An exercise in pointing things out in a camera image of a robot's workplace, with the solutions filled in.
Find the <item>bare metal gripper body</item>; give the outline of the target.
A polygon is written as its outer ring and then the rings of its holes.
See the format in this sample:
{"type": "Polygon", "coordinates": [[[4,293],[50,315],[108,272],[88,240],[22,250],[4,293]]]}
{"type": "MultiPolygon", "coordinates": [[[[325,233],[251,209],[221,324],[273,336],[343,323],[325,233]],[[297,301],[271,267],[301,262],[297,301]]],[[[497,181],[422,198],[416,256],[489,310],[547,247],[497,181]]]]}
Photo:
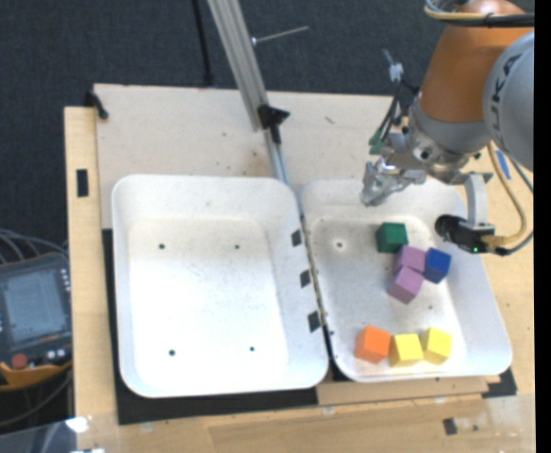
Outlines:
{"type": "Polygon", "coordinates": [[[377,170],[401,183],[422,184],[428,177],[448,185],[462,184],[468,155],[448,151],[424,134],[392,133],[380,150],[377,170]]]}

